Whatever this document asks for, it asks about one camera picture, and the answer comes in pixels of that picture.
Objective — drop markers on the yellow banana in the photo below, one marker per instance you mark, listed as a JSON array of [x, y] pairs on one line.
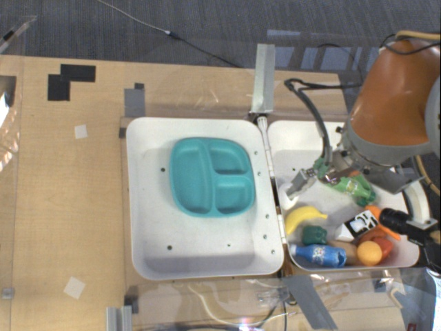
[[300, 216]]

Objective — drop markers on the orange carrot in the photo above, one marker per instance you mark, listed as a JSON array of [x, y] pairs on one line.
[[372, 211]]

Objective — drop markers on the orange ball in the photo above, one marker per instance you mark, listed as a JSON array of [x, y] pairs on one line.
[[369, 253]]

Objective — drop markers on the tan bread roll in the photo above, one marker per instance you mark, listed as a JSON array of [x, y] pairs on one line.
[[348, 251]]

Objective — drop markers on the white plastic tray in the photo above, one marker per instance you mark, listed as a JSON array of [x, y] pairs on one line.
[[151, 198], [303, 143]]

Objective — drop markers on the black cylinder on white bracket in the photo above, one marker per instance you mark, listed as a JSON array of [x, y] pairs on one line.
[[396, 219]]

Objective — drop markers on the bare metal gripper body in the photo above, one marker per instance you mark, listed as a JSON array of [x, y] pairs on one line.
[[344, 167]]

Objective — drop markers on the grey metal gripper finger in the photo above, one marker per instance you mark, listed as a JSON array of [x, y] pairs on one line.
[[300, 184]]

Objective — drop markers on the red pepper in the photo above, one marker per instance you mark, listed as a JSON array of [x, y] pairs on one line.
[[386, 246]]

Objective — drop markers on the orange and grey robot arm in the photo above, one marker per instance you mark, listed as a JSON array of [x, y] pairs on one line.
[[392, 95]]

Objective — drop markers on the dark green broccoli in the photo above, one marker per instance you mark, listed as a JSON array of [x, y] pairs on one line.
[[314, 236]]

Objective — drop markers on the blue plastic bottle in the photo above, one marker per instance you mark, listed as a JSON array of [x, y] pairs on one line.
[[320, 254]]

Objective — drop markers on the black and white carton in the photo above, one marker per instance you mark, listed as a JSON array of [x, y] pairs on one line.
[[361, 223]]

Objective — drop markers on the green plastic bottle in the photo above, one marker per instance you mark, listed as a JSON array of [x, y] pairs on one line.
[[355, 187]]

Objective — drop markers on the teal divided plate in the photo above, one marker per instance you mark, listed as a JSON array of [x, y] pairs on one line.
[[193, 178]]

